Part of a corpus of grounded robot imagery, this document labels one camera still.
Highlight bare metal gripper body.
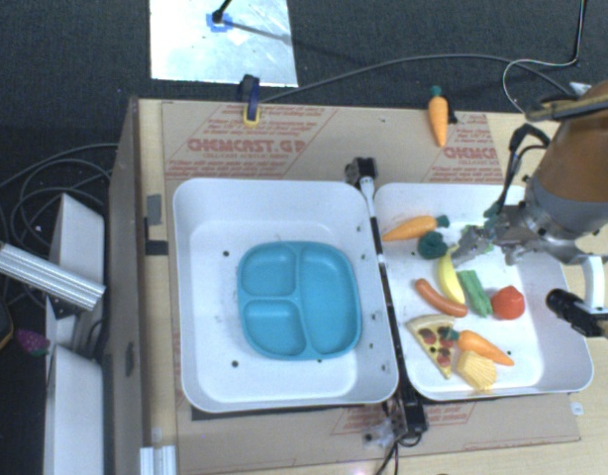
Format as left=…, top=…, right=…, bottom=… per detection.
left=487, top=204, right=585, bottom=267

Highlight yellow banana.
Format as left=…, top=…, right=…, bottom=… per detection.
left=436, top=251, right=467, bottom=307

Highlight green broccoli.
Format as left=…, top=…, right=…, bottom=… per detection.
left=416, top=231, right=449, bottom=260

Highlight green bean bundle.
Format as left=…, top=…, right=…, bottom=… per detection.
left=456, top=269, right=495, bottom=319

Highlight orange sausage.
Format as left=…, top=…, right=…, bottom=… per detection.
left=414, top=277, right=470, bottom=319

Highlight orange carrot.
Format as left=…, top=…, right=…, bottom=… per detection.
left=441, top=328, right=516, bottom=368
left=427, top=85, right=452, bottom=148
left=380, top=214, right=452, bottom=243

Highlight red tomato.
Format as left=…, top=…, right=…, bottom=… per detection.
left=490, top=285, right=527, bottom=322

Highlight thin black and white rod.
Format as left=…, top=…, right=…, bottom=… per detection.
left=360, top=175, right=415, bottom=405

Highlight pizza slice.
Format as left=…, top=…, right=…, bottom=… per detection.
left=405, top=314, right=458, bottom=381

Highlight yellow ridged crisp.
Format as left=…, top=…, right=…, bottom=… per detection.
left=454, top=349, right=499, bottom=392

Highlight white plastic tray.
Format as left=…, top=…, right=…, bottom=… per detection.
left=172, top=176, right=401, bottom=414
left=372, top=181, right=595, bottom=403

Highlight blue divided plate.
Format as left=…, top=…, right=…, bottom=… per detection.
left=236, top=240, right=362, bottom=363

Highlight brown cardboard board red print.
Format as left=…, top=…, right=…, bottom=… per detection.
left=159, top=100, right=582, bottom=458

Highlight purple grapes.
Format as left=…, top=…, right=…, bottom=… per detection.
left=15, top=328, right=52, bottom=358

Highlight black cylinder on white bracket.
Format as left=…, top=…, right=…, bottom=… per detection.
left=546, top=254, right=608, bottom=338

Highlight black block with thin wires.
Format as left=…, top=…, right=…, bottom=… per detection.
left=345, top=156, right=380, bottom=186
left=391, top=397, right=430, bottom=437

